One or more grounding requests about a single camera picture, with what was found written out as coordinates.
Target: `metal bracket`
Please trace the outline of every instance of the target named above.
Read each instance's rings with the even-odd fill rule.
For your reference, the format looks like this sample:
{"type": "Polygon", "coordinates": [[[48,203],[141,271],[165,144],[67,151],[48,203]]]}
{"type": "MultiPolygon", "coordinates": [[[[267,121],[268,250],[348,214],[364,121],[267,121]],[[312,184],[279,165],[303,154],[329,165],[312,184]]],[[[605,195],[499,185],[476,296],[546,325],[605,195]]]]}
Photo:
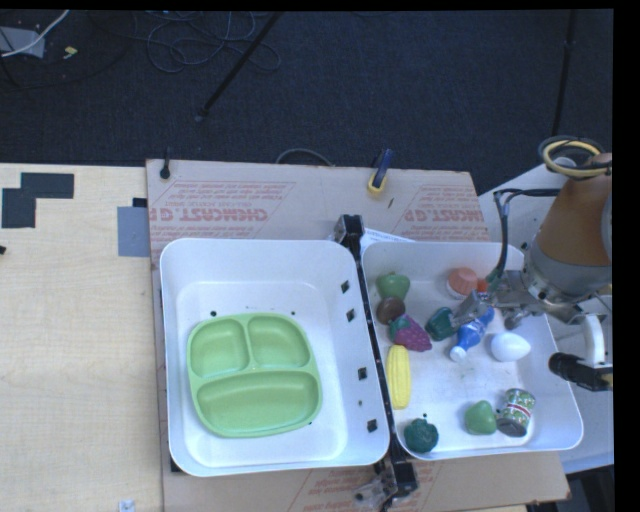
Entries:
{"type": "Polygon", "coordinates": [[[370,482],[355,490],[355,501],[361,507],[369,510],[381,510],[386,502],[398,492],[395,475],[391,468],[384,468],[370,482]]]}
{"type": "MultiPolygon", "coordinates": [[[[383,487],[387,489],[394,489],[393,494],[391,494],[390,498],[388,497],[389,499],[386,500],[390,501],[390,499],[394,497],[408,496],[418,488],[418,482],[416,480],[413,466],[408,461],[408,454],[400,445],[400,441],[398,440],[398,435],[396,433],[395,422],[393,420],[393,409],[391,408],[389,388],[387,387],[387,380],[385,378],[384,367],[382,365],[382,357],[380,355],[380,347],[378,345],[378,339],[373,324],[371,305],[369,303],[369,296],[367,295],[367,282],[362,269],[360,238],[364,233],[364,223],[360,215],[342,215],[334,227],[334,240],[349,249],[351,255],[355,259],[356,269],[358,271],[362,303],[367,317],[367,326],[369,327],[369,338],[371,340],[373,355],[376,360],[376,370],[378,372],[378,380],[382,391],[382,398],[384,400],[387,421],[389,423],[389,432],[391,435],[391,442],[387,456],[390,459],[392,470],[391,473],[388,474],[393,475],[394,483],[392,487],[389,487],[387,483],[383,485],[383,487]]],[[[368,492],[373,492],[373,490],[373,488],[368,488],[368,492]]]]}

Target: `white plastic tray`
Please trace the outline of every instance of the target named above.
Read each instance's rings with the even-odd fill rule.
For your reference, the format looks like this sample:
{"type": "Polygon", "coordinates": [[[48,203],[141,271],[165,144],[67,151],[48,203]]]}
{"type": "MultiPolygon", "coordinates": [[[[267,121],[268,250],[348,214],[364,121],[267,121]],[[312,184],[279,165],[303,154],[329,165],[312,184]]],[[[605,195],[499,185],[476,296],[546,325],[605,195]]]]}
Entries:
{"type": "Polygon", "coordinates": [[[169,448],[182,470],[206,477],[368,465],[384,457],[389,427],[347,249],[329,241],[183,238],[162,252],[160,275],[169,448]],[[223,438],[195,411],[187,339],[212,314],[252,312],[291,315],[304,329],[318,365],[322,407],[310,425],[290,432],[223,438]]]}
{"type": "MultiPolygon", "coordinates": [[[[407,314],[424,326],[440,307],[454,310],[460,301],[446,291],[446,279],[457,267],[470,267],[478,276],[486,276],[496,265],[500,244],[480,242],[377,242],[363,253],[372,315],[383,363],[392,342],[388,326],[375,319],[380,302],[375,280],[396,272],[411,279],[405,300],[407,314]]],[[[507,269],[521,269],[523,254],[510,247],[507,269]]],[[[412,393],[406,409],[394,411],[398,437],[405,449],[404,427],[427,414],[440,435],[437,446],[427,454],[412,453],[424,460],[450,459],[512,452],[567,450],[577,446],[583,425],[571,386],[551,373],[549,357],[557,347],[546,316],[528,317],[514,332],[532,346],[531,352],[516,362],[499,362],[491,354],[491,335],[504,330],[499,311],[489,324],[483,342],[469,350],[464,363],[449,358],[455,336],[433,341],[432,350],[410,351],[412,393]],[[531,392],[537,402],[526,436],[509,437],[500,431],[492,435],[471,435],[464,428],[464,411],[480,400],[488,400],[499,409],[505,392],[520,387],[531,392]]]]}

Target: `small bottle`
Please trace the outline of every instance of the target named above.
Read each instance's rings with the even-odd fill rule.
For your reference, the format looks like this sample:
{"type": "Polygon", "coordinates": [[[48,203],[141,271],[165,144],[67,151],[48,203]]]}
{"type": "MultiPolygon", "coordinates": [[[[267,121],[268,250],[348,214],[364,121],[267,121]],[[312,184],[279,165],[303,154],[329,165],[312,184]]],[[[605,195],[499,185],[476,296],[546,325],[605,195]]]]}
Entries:
{"type": "Polygon", "coordinates": [[[451,349],[451,352],[449,352],[449,357],[456,363],[464,361],[467,357],[467,350],[475,347],[482,341],[484,333],[487,332],[487,326],[491,323],[494,316],[495,311],[489,306],[482,316],[461,325],[458,329],[458,343],[451,349]]]}

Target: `green divided plate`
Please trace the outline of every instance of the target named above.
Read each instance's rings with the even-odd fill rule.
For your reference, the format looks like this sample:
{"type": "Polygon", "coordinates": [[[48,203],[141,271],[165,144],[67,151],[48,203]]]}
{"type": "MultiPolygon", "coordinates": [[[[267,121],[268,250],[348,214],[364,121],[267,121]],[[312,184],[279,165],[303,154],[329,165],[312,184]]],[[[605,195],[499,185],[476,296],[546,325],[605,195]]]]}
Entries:
{"type": "Polygon", "coordinates": [[[202,423],[224,437],[259,437],[309,424],[322,387],[297,322],[248,313],[199,323],[187,343],[191,397],[202,423]]]}

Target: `toy egg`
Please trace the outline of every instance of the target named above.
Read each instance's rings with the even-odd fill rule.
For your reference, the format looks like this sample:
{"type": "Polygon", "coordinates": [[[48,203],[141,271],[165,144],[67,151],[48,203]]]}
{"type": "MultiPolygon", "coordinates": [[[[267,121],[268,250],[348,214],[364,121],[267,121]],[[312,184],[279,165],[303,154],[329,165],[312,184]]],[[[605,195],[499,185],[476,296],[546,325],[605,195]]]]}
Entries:
{"type": "Polygon", "coordinates": [[[531,352],[531,345],[519,334],[501,332],[491,340],[493,357],[504,363],[517,361],[531,352]]]}

